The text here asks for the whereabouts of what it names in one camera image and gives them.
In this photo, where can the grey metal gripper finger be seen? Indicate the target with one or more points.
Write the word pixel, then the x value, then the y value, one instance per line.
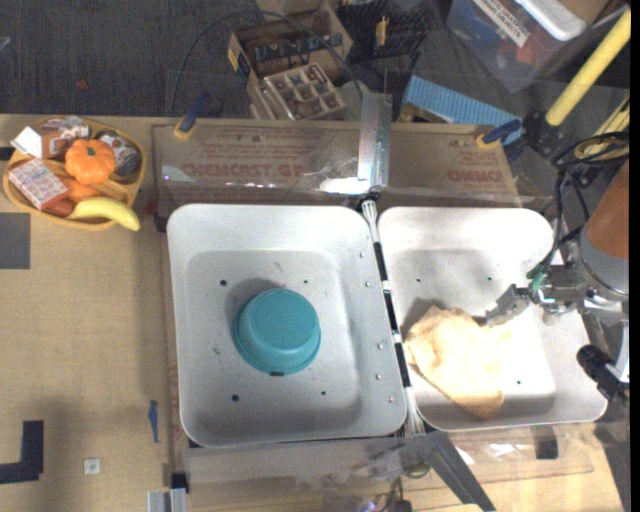
pixel 500 311
pixel 517 294

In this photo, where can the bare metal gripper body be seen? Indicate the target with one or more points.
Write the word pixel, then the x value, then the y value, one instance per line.
pixel 562 290

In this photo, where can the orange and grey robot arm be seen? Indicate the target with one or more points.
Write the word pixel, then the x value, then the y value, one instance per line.
pixel 607 225

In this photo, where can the beige cloth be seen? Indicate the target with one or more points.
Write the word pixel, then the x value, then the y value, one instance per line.
pixel 457 357

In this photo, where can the white plastic tray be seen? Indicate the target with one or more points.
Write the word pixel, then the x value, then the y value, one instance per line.
pixel 280 235
pixel 465 240

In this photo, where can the thin black and white rod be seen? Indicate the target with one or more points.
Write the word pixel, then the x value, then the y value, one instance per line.
pixel 382 265

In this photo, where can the teal bowl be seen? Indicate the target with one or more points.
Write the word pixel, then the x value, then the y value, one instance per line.
pixel 277 332

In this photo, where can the yellow banana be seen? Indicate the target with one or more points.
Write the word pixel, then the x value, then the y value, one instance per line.
pixel 107 209

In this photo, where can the red and white can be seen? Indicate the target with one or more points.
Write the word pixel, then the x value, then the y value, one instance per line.
pixel 122 152

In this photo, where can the orange pumpkin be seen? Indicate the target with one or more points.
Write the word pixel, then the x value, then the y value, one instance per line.
pixel 90 161

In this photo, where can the brown and white packet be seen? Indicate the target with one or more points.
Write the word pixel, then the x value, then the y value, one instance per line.
pixel 62 136

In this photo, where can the pink and white carton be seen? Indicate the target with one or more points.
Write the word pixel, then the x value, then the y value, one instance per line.
pixel 37 184

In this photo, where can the orange divided plate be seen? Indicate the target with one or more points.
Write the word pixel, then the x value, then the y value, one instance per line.
pixel 15 197

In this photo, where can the small white box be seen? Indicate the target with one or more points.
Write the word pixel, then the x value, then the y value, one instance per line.
pixel 27 142

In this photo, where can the black cylinder on white bracket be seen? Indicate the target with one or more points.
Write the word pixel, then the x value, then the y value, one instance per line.
pixel 597 365

